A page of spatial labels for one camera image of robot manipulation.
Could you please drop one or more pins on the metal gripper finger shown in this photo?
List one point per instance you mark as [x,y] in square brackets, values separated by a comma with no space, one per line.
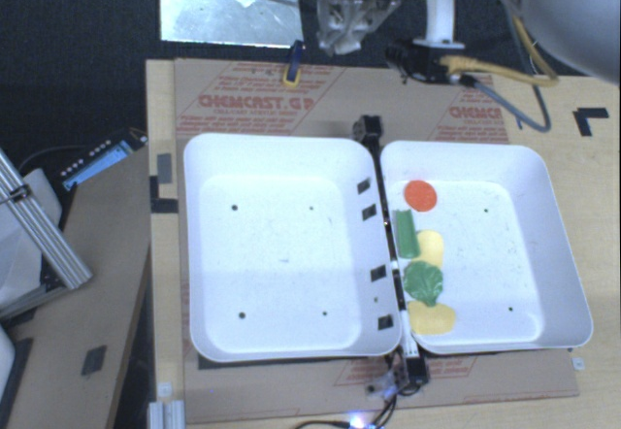
[331,29]
[361,26]

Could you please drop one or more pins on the brown cardboard board red print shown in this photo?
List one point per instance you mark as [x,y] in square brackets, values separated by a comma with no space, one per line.
[388,97]

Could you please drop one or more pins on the orange round disc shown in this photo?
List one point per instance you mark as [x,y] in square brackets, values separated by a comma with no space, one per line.
[420,195]

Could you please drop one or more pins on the thin black and white rod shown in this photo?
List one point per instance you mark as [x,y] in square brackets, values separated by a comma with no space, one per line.
[386,223]

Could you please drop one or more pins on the green toy pea pod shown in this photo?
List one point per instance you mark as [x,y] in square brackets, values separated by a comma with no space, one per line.
[406,233]

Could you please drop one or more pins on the white plastic tray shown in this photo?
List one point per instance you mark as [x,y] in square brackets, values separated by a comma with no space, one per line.
[490,262]
[281,247]

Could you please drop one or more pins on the yellow oval toy food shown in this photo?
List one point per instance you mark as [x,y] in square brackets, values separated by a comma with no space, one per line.
[432,246]

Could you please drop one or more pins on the green toy broccoli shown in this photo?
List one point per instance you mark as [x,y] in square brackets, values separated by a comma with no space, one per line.
[423,281]

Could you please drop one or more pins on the yellow flat toy food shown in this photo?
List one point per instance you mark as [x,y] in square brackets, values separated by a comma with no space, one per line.
[432,319]

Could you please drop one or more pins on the black cylinder on white bracket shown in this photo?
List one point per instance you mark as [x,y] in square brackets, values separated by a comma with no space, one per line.
[440,9]

